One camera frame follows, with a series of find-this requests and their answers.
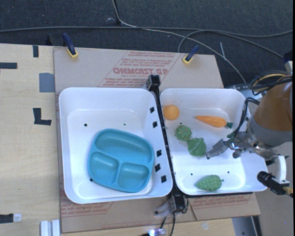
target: wooden table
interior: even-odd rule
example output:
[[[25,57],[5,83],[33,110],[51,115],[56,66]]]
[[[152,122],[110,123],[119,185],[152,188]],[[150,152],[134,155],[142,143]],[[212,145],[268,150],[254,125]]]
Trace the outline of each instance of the wooden table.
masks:
[[[0,44],[0,214],[21,222],[0,224],[0,235],[39,235],[39,223],[60,219],[55,93],[39,91],[39,74],[54,73],[53,47]],[[33,108],[51,125],[34,125]],[[165,225],[170,232],[171,224]],[[151,226],[73,233],[70,236],[138,236]],[[173,235],[235,236],[231,219],[176,223]]]

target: orange carrot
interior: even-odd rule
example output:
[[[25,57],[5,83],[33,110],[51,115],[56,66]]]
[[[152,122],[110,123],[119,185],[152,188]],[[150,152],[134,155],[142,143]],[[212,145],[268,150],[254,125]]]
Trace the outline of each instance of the orange carrot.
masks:
[[[210,124],[218,128],[225,126],[231,128],[233,125],[231,122],[227,122],[224,118],[218,116],[196,116],[196,118],[200,121],[205,122],[206,124]]]

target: green vegetable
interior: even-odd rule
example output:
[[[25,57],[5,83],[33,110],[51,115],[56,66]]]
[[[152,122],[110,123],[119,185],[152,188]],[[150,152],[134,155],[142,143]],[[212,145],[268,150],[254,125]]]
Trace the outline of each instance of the green vegetable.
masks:
[[[203,138],[193,138],[187,141],[188,151],[193,156],[204,156],[207,146]]]
[[[196,182],[196,186],[201,190],[216,191],[221,188],[223,181],[218,175],[208,175]]]
[[[179,125],[175,130],[175,136],[178,140],[187,142],[191,137],[191,130],[187,126]]]

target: wire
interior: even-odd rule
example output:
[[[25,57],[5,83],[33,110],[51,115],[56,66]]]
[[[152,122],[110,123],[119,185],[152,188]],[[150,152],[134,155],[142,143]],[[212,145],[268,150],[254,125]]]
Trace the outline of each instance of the wire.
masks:
[[[187,199],[186,208],[181,213],[184,213],[184,214],[187,213],[188,208],[189,208],[189,200]]]
[[[258,83],[260,83],[261,81],[265,79],[273,78],[273,77],[279,77],[279,78],[275,82],[266,83],[264,85],[258,85]],[[289,72],[272,70],[272,71],[261,73],[260,75],[256,76],[256,78],[251,81],[248,87],[249,89],[252,90],[253,95],[258,95],[259,93],[267,91],[276,85],[284,84],[284,83],[288,83],[292,81],[293,81],[293,76]]]
[[[292,30],[284,31],[275,34],[268,34],[268,35],[246,35],[234,32],[226,32],[222,30],[215,30],[215,29],[197,29],[197,28],[183,28],[183,27],[154,27],[154,26],[132,26],[130,24],[124,23],[127,26],[42,26],[42,27],[27,27],[27,28],[14,28],[14,29],[1,29],[0,33],[9,33],[9,32],[16,32],[16,31],[30,31],[30,30],[57,30],[57,29],[94,29],[94,30],[179,30],[179,31],[209,31],[209,32],[225,32],[234,36],[242,36],[242,37],[251,37],[251,38],[268,38],[268,37],[276,37],[282,36],[289,33],[293,33]]]
[[[117,16],[117,19],[118,19],[120,25],[123,25],[123,26],[126,25],[126,26],[129,26],[129,27],[134,27],[134,28],[135,28],[135,26],[133,26],[133,25],[129,25],[129,24],[125,23],[123,20],[121,20],[121,18],[120,18],[120,16],[119,16],[119,13],[118,13],[118,10],[117,10],[116,0],[112,0],[112,2],[113,2],[113,6],[114,6],[114,9],[115,9],[115,13],[116,13],[116,16]]]
[[[239,130],[240,130],[242,124],[243,124],[244,121],[245,121],[246,115],[247,115],[248,102],[252,102],[252,103],[255,103],[255,104],[257,104],[257,105],[260,104],[260,102],[259,102],[258,100],[256,100],[256,99],[254,99],[254,98],[248,97],[248,98],[245,99],[245,101],[244,101],[244,106],[243,106],[243,110],[242,110],[242,112],[241,112],[241,117],[240,117],[239,125],[238,125],[238,127],[234,130],[234,132],[232,132],[230,135],[227,136],[228,138],[233,138],[233,137],[235,137],[235,136],[238,134],[238,132],[239,132]]]
[[[163,228],[163,226],[165,224],[165,221],[166,221],[166,218],[167,218],[167,216],[164,218],[164,220],[163,220],[163,222],[162,222],[162,224],[161,224],[161,226],[159,228]]]
[[[242,38],[242,37],[239,37],[239,36],[237,36],[235,33],[225,32],[225,31],[220,31],[220,30],[209,30],[209,29],[200,29],[200,30],[196,30],[196,31],[193,31],[193,32],[189,33],[188,35],[186,35],[186,36],[181,40],[181,42],[179,43],[177,52],[180,53],[181,45],[182,45],[182,43],[183,43],[188,37],[190,37],[191,35],[197,34],[197,33],[201,33],[201,32],[217,33],[217,34],[221,34],[221,35],[229,36],[229,37],[232,37],[232,38],[235,38],[235,39],[239,39],[239,40],[241,40],[241,41],[244,41],[244,42],[250,43],[250,44],[252,44],[252,45],[255,45],[255,46],[257,46],[257,47],[260,47],[260,48],[262,48],[262,49],[264,49],[264,50],[266,50],[266,51],[268,51],[268,52],[271,52],[271,53],[277,55],[277,56],[280,57],[280,58],[283,58],[282,55],[280,55],[280,54],[274,52],[273,50],[271,50],[271,49],[269,49],[269,48],[267,48],[267,47],[264,47],[264,46],[262,46],[262,45],[259,45],[259,44],[255,43],[255,42],[252,42],[252,41],[250,41],[250,40],[247,40],[247,39],[244,39],[244,38]],[[246,36],[246,37],[257,38],[257,36]]]
[[[173,227],[172,227],[171,234],[170,234],[169,236],[172,236],[172,235],[173,235],[174,226],[175,226],[175,221],[176,221],[176,216],[175,216],[175,213],[173,212]]]

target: blue plate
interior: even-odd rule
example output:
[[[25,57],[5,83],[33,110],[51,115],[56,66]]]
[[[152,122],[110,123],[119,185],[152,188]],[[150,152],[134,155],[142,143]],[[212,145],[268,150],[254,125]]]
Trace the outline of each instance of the blue plate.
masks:
[[[88,155],[88,173],[102,186],[124,191],[143,190],[151,177],[154,151],[136,135],[117,129],[98,132]]]

